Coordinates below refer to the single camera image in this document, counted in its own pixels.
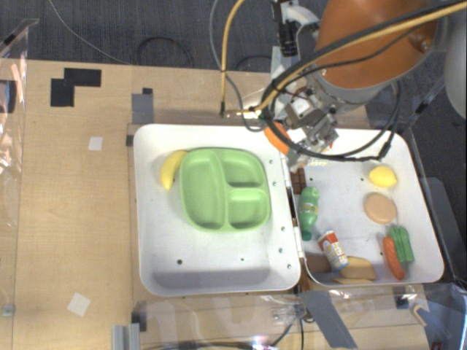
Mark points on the green asparagus bundle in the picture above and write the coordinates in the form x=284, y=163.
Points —
x=401, y=244

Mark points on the tan round biscuit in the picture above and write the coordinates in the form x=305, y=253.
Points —
x=379, y=208

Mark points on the brown chocolate bar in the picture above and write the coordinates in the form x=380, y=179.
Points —
x=299, y=181

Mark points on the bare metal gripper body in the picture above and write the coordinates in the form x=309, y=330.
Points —
x=304, y=109

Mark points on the white plastic tray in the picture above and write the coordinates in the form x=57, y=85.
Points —
x=219, y=261
x=350, y=210

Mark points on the orange carrot with green top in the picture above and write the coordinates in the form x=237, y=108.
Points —
x=276, y=137

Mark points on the tan bread loaf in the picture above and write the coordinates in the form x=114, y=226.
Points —
x=359, y=268

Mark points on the black cylinder on white bracket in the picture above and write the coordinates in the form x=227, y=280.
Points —
x=292, y=20

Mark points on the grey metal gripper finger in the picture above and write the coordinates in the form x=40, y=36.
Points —
x=325, y=137
x=300, y=137

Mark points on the green divided plate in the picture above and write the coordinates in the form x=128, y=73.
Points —
x=200, y=191

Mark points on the green plastic bottle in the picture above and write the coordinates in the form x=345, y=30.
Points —
x=308, y=210

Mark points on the yellow lemon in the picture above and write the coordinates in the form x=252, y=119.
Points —
x=382, y=176

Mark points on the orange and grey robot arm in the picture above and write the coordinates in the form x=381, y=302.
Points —
x=368, y=38

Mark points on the flat tan bread slice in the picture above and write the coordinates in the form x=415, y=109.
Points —
x=352, y=280

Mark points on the yellow banana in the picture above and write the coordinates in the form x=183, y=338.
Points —
x=169, y=170

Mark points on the red and white can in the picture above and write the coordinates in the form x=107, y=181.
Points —
x=332, y=250

